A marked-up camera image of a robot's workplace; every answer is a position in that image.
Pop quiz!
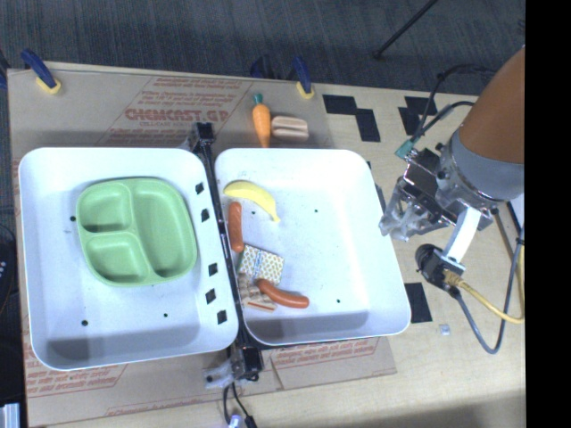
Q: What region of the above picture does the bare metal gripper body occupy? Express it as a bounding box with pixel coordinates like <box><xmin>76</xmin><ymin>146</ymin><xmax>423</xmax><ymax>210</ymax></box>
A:
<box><xmin>402</xmin><ymin>147</ymin><xmax>497</xmax><ymax>232</ymax></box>

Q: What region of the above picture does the white plastic tray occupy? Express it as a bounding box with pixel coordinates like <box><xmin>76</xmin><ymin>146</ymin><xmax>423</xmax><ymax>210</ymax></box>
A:
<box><xmin>17</xmin><ymin>146</ymin><xmax>240</xmax><ymax>372</ymax></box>
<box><xmin>213</xmin><ymin>147</ymin><xmax>412</xmax><ymax>348</ymax></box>

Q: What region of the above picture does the orange sausage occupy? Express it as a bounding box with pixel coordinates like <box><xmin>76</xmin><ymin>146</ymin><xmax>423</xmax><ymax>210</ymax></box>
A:
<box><xmin>255</xmin><ymin>277</ymin><xmax>310</xmax><ymax>310</ymax></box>
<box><xmin>228</xmin><ymin>201</ymin><xmax>246</xmax><ymax>254</ymax></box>

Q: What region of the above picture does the yellow patterned packet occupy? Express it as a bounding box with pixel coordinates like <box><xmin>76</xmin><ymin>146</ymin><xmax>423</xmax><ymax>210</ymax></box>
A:
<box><xmin>236</xmin><ymin>243</ymin><xmax>286</xmax><ymax>287</ymax></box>

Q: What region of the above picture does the tan hot dog bun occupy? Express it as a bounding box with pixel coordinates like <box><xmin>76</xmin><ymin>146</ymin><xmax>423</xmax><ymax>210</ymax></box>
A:
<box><xmin>269</xmin><ymin>114</ymin><xmax>310</xmax><ymax>142</ymax></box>

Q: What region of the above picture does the yellow banana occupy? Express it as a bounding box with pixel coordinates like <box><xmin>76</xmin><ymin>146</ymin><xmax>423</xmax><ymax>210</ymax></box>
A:
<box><xmin>222</xmin><ymin>179</ymin><xmax>282</xmax><ymax>225</ymax></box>

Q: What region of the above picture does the orange carrot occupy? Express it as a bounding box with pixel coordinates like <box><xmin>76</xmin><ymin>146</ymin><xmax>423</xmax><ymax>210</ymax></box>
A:
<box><xmin>251</xmin><ymin>93</ymin><xmax>273</xmax><ymax>149</ymax></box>

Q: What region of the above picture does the thin black rod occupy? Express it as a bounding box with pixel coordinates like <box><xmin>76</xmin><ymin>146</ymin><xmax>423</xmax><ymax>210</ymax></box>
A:
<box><xmin>199</xmin><ymin>143</ymin><xmax>252</xmax><ymax>351</ymax></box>

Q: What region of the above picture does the green divided plate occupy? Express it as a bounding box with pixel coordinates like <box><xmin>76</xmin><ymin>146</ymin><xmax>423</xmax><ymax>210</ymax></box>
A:
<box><xmin>74</xmin><ymin>176</ymin><xmax>199</xmax><ymax>289</ymax></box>

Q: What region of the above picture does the brown cardboard board red print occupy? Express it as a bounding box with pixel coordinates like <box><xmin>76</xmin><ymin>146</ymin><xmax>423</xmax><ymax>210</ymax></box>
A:
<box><xmin>6</xmin><ymin>60</ymin><xmax>399</xmax><ymax>428</ymax></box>

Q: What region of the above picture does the black cylinder on white bracket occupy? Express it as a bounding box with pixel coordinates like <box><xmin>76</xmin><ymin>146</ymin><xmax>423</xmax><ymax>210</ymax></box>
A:
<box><xmin>414</xmin><ymin>206</ymin><xmax>482</xmax><ymax>292</ymax></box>

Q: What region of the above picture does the black block with wires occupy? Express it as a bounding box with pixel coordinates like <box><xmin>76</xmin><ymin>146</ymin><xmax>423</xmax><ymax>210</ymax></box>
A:
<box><xmin>228</xmin><ymin>345</ymin><xmax>265</xmax><ymax>381</ymax></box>
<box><xmin>188</xmin><ymin>121</ymin><xmax>218</xmax><ymax>152</ymax></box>

